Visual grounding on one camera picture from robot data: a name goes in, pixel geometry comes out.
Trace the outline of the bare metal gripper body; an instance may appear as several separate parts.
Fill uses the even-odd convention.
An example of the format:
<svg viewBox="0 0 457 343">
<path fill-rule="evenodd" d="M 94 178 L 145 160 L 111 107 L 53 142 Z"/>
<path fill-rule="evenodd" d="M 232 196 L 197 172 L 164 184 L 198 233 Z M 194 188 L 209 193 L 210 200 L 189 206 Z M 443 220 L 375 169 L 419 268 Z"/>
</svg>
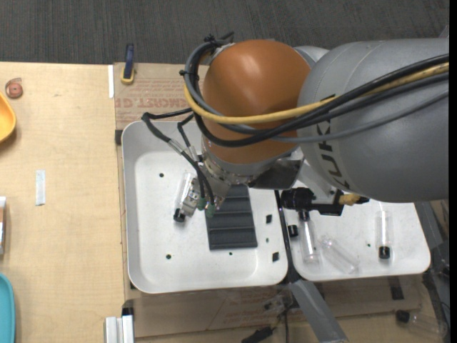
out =
<svg viewBox="0 0 457 343">
<path fill-rule="evenodd" d="M 232 188 L 246 186 L 258 176 L 258 164 L 235 164 L 210 155 L 202 155 L 201 160 L 200 169 L 214 193 L 216 206 L 223 204 Z"/>
</svg>

